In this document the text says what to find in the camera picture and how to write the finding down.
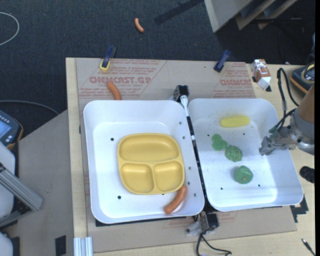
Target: small electronic device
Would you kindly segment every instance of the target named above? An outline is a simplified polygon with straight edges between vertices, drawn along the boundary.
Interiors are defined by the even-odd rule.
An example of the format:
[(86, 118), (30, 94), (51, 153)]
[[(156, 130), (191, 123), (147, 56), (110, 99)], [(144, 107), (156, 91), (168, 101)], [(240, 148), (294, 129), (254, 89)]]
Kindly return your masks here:
[(315, 62), (300, 67), (292, 72), (290, 81), (305, 94), (315, 84)]
[(113, 45), (110, 45), (108, 47), (108, 50), (106, 51), (105, 57), (101, 61), (101, 64), (99, 66), (100, 70), (102, 72), (107, 72), (107, 70), (108, 70), (108, 68), (110, 66), (110, 59), (113, 58), (116, 55), (116, 51), (117, 51), (117, 48), (114, 47)]
[(0, 110), (0, 142), (10, 150), (21, 139), (23, 127), (12, 116)]

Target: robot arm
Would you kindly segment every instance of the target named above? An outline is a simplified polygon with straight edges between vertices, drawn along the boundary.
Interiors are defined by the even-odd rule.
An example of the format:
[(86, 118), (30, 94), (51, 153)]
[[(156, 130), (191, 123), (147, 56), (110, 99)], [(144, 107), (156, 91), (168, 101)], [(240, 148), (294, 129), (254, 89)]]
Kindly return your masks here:
[(261, 155), (270, 155), (274, 150), (300, 150), (315, 155), (315, 85), (303, 98), (298, 108), (289, 112), (290, 124), (277, 130), (270, 130), (259, 148)]

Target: wire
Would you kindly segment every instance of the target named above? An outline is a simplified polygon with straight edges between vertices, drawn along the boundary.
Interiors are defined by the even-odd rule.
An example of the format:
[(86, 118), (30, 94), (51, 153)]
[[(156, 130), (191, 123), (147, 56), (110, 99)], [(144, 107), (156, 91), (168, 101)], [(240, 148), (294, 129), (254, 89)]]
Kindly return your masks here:
[(291, 94), (291, 90), (290, 90), (290, 86), (289, 86), (289, 80), (288, 80), (288, 76), (286, 74), (286, 72), (284, 71), (284, 69), (282, 67), (279, 68), (279, 70), (283, 73), (284, 78), (285, 78), (285, 83), (286, 83), (286, 87), (289, 93), (289, 97), (292, 100), (292, 102), (298, 107), (299, 104), (295, 101), (295, 99), (293, 98), (292, 94)]
[(308, 250), (312, 253), (313, 256), (316, 256), (315, 252), (312, 250), (311, 246), (308, 244), (308, 242), (304, 239), (301, 239), (304, 245), (308, 248)]
[(201, 234), (199, 235), (198, 241), (197, 241), (197, 243), (196, 243), (196, 255), (197, 255), (197, 256), (201, 256), (201, 255), (199, 254), (199, 246), (200, 246), (201, 240), (203, 240), (211, 249), (216, 250), (216, 251), (219, 251), (219, 252), (225, 252), (226, 254), (225, 254), (224, 256), (227, 256), (227, 255), (231, 255), (231, 254), (232, 254), (232, 252), (229, 251), (229, 250), (223, 250), (223, 249), (214, 248), (213, 246), (211, 246), (211, 245), (208, 243), (208, 241), (204, 238), (203, 235), (204, 235), (204, 233), (201, 233)]
[(196, 222), (198, 220), (198, 216), (199, 216), (199, 214), (197, 214), (196, 216), (192, 216), (194, 222)]
[(282, 31), (280, 30), (280, 31), (279, 31), (279, 35), (278, 35), (278, 39), (277, 39), (278, 54), (279, 54), (279, 57), (280, 57), (280, 59), (281, 59), (281, 62), (282, 62), (282, 63), (286, 63), (287, 53), (288, 53), (288, 51), (291, 49), (291, 47), (292, 47), (292, 45), (293, 45), (294, 43), (291, 42), (291, 43), (286, 47), (285, 52), (282, 54), (282, 52), (281, 52), (281, 46), (280, 46), (280, 42), (281, 42), (280, 37), (281, 37), (281, 35), (282, 35)]
[(284, 91), (282, 89), (282, 84), (281, 84), (281, 72), (283, 73), (284, 75), (284, 78), (285, 78), (285, 83), (286, 83), (286, 87), (287, 87), (287, 90), (288, 90), (288, 94), (290, 96), (290, 99), (292, 100), (292, 102), (296, 105), (296, 106), (299, 106), (299, 104), (295, 101), (295, 99), (293, 98), (292, 94), (291, 94), (291, 90), (290, 90), (290, 86), (289, 86), (289, 79), (287, 77), (287, 74), (286, 72), (284, 71), (284, 69), (281, 67), (278, 69), (277, 73), (276, 73), (276, 77), (278, 79), (278, 87), (279, 87), (279, 91), (280, 91), (280, 95), (281, 95), (281, 99), (282, 99), (282, 108), (283, 108), (283, 118), (278, 122), (278, 124), (276, 124), (275, 127), (277, 127), (277, 131), (279, 132), (282, 127), (284, 126), (285, 124), (285, 119), (286, 117), (288, 117), (289, 115), (291, 115), (294, 111), (291, 110), (289, 113), (290, 114), (287, 114), (287, 102), (286, 102), (286, 98), (285, 98), (285, 94), (284, 94)]
[(59, 115), (59, 112), (54, 110), (53, 108), (48, 107), (43, 104), (40, 104), (40, 103), (32, 102), (32, 101), (10, 99), (10, 100), (0, 100), (0, 103), (22, 103), (22, 104), (36, 105), (36, 106), (48, 109), (48, 110), (52, 111), (53, 113), (55, 113), (56, 115)]
[(17, 34), (19, 33), (19, 30), (20, 30), (20, 24), (19, 24), (19, 21), (14, 16), (12, 16), (11, 14), (8, 14), (8, 13), (5, 13), (5, 12), (1, 12), (1, 11), (0, 11), (0, 14), (7, 15), (7, 16), (13, 18), (15, 20), (16, 24), (17, 24), (17, 29), (16, 29), (15, 34), (11, 38), (9, 38), (7, 41), (4, 41), (4, 42), (0, 43), (0, 46), (3, 46), (4, 44), (10, 42), (12, 39), (14, 39), (17, 36)]

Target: blue clamp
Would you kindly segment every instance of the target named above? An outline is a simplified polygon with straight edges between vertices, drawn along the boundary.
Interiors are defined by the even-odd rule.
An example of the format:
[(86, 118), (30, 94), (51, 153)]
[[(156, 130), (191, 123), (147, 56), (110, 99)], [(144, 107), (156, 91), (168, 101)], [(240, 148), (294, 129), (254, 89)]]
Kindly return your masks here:
[(117, 48), (114, 47), (113, 45), (110, 45), (108, 47), (108, 50), (106, 51), (104, 59), (101, 61), (100, 64), (100, 70), (102, 72), (106, 72), (110, 66), (110, 59), (113, 58), (116, 54)]
[(219, 61), (215, 64), (214, 66), (214, 70), (218, 71), (219, 73), (221, 72), (221, 70), (224, 67), (224, 63), (227, 61), (227, 59), (229, 58), (231, 52), (229, 50), (225, 50), (223, 55), (220, 57)]

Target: white cable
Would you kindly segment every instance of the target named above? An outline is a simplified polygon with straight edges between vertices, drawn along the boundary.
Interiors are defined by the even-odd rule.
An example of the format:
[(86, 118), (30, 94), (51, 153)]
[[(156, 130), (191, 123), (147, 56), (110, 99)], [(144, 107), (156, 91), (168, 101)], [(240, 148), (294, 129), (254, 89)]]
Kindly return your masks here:
[(7, 41), (4, 41), (4, 42), (0, 43), (0, 46), (3, 46), (4, 44), (8, 43), (9, 41), (11, 41), (12, 39), (14, 39), (17, 36), (17, 34), (19, 33), (20, 24), (19, 24), (19, 21), (14, 16), (12, 16), (11, 14), (8, 14), (8, 13), (5, 13), (5, 12), (1, 12), (1, 11), (0, 11), (0, 14), (7, 15), (7, 16), (13, 18), (15, 20), (16, 24), (17, 24), (17, 29), (16, 29), (15, 34), (10, 39), (8, 39)]

